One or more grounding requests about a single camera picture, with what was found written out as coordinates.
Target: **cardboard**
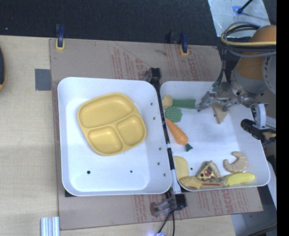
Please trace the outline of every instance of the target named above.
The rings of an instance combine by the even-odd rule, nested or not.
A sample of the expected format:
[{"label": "cardboard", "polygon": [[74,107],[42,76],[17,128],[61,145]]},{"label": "cardboard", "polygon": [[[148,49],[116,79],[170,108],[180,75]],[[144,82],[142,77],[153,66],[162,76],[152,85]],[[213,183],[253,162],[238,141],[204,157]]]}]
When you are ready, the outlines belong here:
[{"label": "cardboard", "polygon": [[[161,69],[161,83],[166,81],[214,81],[221,68],[217,48],[188,47],[182,57],[179,45],[66,39],[65,49],[55,48],[50,39],[51,89],[53,95],[55,145],[58,180],[60,229],[80,229],[111,225],[162,221],[150,207],[166,199],[160,195],[122,195],[74,197],[62,184],[59,139],[58,83],[66,77],[91,77],[142,80],[150,67]],[[256,187],[185,193],[187,207],[175,219],[219,216],[261,211]]]}]

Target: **blue mark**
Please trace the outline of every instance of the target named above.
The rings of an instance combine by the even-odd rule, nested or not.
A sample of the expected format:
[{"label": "blue mark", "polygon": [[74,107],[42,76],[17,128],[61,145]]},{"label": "blue mark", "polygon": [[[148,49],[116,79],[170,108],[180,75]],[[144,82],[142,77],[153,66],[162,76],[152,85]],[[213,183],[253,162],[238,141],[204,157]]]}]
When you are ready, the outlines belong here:
[{"label": "blue mark", "polygon": [[235,12],[235,14],[238,16],[238,15],[241,15],[241,14],[244,14],[244,11],[242,11],[241,13],[238,13],[237,10],[240,9],[241,6],[233,6],[232,9],[233,11]]}]

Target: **toy pizza slice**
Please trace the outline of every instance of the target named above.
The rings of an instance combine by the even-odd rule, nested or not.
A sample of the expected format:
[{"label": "toy pizza slice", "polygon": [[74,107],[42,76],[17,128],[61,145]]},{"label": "toy pizza slice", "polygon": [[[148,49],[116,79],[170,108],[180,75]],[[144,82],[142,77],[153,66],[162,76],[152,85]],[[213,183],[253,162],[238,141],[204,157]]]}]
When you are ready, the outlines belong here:
[{"label": "toy pizza slice", "polygon": [[206,181],[220,178],[221,174],[216,164],[212,161],[208,161],[203,164],[199,174],[196,177],[201,181]]}]

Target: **yellow plate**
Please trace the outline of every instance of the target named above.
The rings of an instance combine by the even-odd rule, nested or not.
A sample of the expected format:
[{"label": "yellow plate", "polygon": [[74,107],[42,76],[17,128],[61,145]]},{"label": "yellow plate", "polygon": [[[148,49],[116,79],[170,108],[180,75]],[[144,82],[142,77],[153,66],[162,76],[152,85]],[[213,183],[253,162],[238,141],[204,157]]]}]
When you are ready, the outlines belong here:
[{"label": "yellow plate", "polygon": [[141,114],[129,97],[110,93],[83,103],[77,112],[81,130],[94,151],[115,155],[139,145],[146,137]]}]

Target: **dark background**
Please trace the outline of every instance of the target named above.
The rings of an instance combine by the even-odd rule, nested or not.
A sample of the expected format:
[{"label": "dark background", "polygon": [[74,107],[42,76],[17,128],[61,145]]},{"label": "dark background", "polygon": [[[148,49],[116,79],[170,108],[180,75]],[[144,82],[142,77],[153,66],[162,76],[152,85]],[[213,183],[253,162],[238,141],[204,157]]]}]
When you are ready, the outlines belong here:
[{"label": "dark background", "polygon": [[[277,0],[263,0],[277,24]],[[171,30],[192,45],[219,45],[208,0],[0,0],[0,35],[163,43]]]}]

